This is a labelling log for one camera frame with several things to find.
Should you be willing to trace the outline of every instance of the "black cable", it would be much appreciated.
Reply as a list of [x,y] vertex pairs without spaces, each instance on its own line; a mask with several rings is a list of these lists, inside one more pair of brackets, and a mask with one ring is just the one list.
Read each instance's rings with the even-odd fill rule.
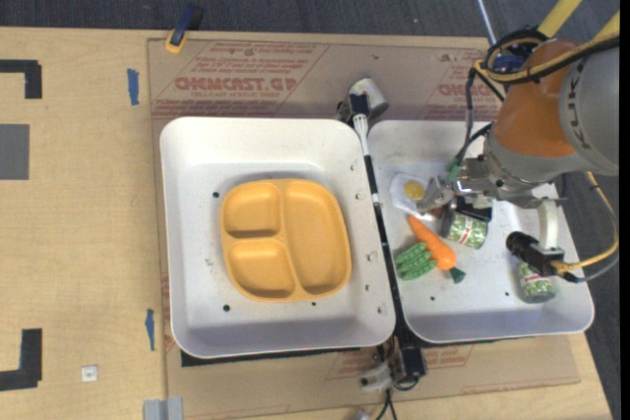
[[501,101],[504,101],[504,100],[505,100],[505,96],[503,96],[503,94],[501,94],[501,91],[499,91],[499,90],[495,87],[495,85],[494,85],[493,83],[491,83],[491,82],[490,82],[490,81],[489,81],[489,80],[488,80],[488,79],[487,79],[487,78],[486,78],[483,74],[481,74],[481,73],[479,73],[479,72],[477,72],[476,74],[477,74],[477,75],[479,76],[479,78],[483,81],[483,83],[484,83],[486,86],[488,86],[488,87],[492,90],[492,92],[496,95],[496,97],[497,97],[499,100],[501,100]]
[[476,76],[476,69],[471,67],[469,70],[469,78],[466,81],[465,93],[466,93],[466,134],[464,136],[464,144],[460,151],[456,154],[455,158],[457,159],[458,164],[462,164],[464,161],[464,155],[466,154],[466,150],[471,142],[471,132],[473,130],[473,83],[474,77]]
[[464,156],[466,155],[466,151],[469,149],[469,147],[471,146],[471,144],[477,140],[479,137],[483,136],[483,135],[487,135],[487,133],[490,131],[490,128],[492,127],[492,123],[488,123],[487,125],[485,125],[482,128],[479,128],[476,132],[474,132],[474,134],[472,134],[472,136],[466,141],[466,143],[462,146],[462,148],[460,150],[458,150],[458,153],[456,154],[455,158],[458,160],[459,164],[462,164],[462,162],[464,161]]
[[385,390],[385,402],[383,403],[383,408],[374,420],[382,420],[382,418],[385,416],[385,413],[387,413],[388,408],[392,412],[392,417],[394,418],[394,420],[398,420],[398,417],[396,416],[396,410],[394,409],[394,402],[392,402],[391,389]]
[[[547,40],[548,37],[544,33],[539,32],[537,29],[525,28],[508,33],[490,46],[485,54],[485,58],[483,59],[482,67],[493,70],[490,60],[493,61],[493,57],[497,54],[501,54],[506,49],[509,49],[513,54],[521,53],[521,56],[525,56],[526,54],[532,54],[533,50],[537,46]],[[498,71],[495,72],[497,72],[497,74],[512,73],[512,71],[505,73]]]
[[584,276],[575,276],[574,274],[570,274],[570,275],[567,274],[568,278],[565,278],[565,279],[569,280],[570,282],[574,282],[574,283],[590,282],[591,280],[596,279],[598,276],[603,275],[607,271],[612,270],[612,268],[617,263],[619,263],[619,252],[618,251],[617,251],[617,253],[614,256],[614,260],[613,261],[608,263],[605,267],[600,268],[595,273],[585,274]]
[[[592,54],[596,54],[596,53],[600,53],[602,51],[605,51],[606,49],[611,49],[613,47],[617,47],[620,43],[620,36],[616,36],[616,37],[611,37],[607,40],[604,40],[602,42],[599,42],[597,45],[594,45],[592,47],[587,47],[587,48],[583,48],[580,51],[575,52],[574,54],[572,54],[570,57],[564,58],[561,61],[559,61],[558,63],[556,63],[555,65],[551,65],[550,67],[546,67],[544,70],[539,70],[537,72],[531,72],[531,69],[528,70],[527,74],[519,79],[514,79],[514,80],[510,80],[509,82],[503,83],[504,85],[522,85],[522,84],[526,84],[526,83],[530,83],[531,81],[536,81],[539,80],[540,78],[543,78],[545,76],[548,76],[549,74],[552,74],[560,69],[563,69],[564,67],[569,66],[570,64],[581,60],[582,58],[585,58],[587,56],[590,56]],[[497,76],[509,76],[510,74],[512,74],[511,72],[500,72],[500,71],[494,71],[491,68],[489,68],[487,66],[487,64],[484,63],[485,68],[487,69],[488,72],[491,72]]]
[[383,409],[381,409],[381,412],[378,414],[378,416],[374,420],[381,420],[385,416],[385,412],[387,411],[387,408],[389,407],[390,407],[390,399],[389,399],[389,396],[386,396],[385,402],[383,403]]
[[391,394],[390,394],[390,411],[392,412],[392,417],[394,417],[394,420],[398,420],[398,417],[396,416],[396,410],[394,409],[394,401],[392,400]]
[[419,381],[420,381],[420,379],[416,379],[416,380],[413,381],[413,383],[411,385],[407,385],[407,386],[401,386],[399,384],[395,384],[394,385],[394,389],[400,390],[401,392],[406,392],[408,390],[413,389],[418,384]]

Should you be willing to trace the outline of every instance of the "metal bracket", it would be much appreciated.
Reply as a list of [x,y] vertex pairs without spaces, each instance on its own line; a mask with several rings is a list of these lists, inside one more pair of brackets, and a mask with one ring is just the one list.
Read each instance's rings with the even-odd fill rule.
[[365,371],[359,375],[361,379],[361,391],[384,392],[394,384],[389,361],[383,361],[376,368]]
[[417,203],[417,211],[425,213],[430,210],[439,209],[447,205],[455,193],[449,184],[440,177],[433,177],[426,187],[424,198]]
[[167,400],[147,399],[142,408],[144,420],[184,420],[184,403],[181,397]]
[[558,207],[555,200],[540,200],[536,207],[540,219],[538,241],[543,249],[555,249],[558,246]]

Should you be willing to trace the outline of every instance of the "small can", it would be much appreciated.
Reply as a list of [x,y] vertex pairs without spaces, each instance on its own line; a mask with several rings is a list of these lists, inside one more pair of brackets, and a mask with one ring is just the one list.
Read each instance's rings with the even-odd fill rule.
[[527,263],[519,261],[516,265],[521,298],[527,303],[542,303],[555,297],[555,289],[547,276],[540,276]]
[[488,234],[488,223],[456,210],[444,215],[440,235],[447,240],[479,249]]

